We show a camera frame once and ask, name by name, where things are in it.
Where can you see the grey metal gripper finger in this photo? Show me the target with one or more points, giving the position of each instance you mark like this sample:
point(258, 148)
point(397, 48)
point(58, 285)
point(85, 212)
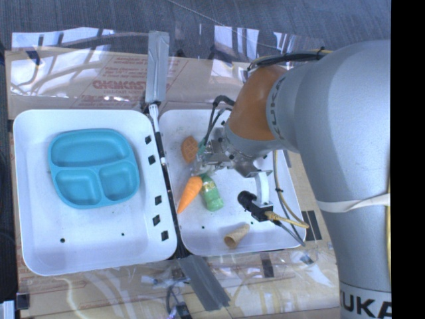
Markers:
point(212, 169)
point(196, 170)

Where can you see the blue divided plate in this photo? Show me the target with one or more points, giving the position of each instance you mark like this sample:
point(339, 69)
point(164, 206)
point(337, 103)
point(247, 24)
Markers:
point(93, 168)

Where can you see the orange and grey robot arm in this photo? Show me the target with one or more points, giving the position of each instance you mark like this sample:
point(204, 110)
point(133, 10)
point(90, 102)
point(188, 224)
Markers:
point(335, 118)

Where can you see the orange waffle biscuit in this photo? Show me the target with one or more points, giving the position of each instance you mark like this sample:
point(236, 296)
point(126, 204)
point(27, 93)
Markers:
point(189, 149)

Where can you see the tan ice cream cone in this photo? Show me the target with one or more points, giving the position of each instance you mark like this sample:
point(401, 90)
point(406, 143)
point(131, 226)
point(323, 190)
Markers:
point(236, 236)

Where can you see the black cylinder on white bracket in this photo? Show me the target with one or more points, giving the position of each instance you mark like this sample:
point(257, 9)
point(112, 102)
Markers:
point(258, 200)

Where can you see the orange carrot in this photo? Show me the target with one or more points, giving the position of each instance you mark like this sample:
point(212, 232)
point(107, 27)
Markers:
point(190, 193)

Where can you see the white plastic tray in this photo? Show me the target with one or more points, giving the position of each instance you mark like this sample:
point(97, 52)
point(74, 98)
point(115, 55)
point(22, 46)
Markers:
point(239, 211)
point(99, 241)

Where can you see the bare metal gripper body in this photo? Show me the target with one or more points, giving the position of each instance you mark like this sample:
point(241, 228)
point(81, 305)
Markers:
point(221, 155)

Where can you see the green bottle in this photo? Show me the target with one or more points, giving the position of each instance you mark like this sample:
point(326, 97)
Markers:
point(212, 196)

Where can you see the brown cardboard board red print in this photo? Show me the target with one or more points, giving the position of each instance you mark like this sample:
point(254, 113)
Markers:
point(199, 75)

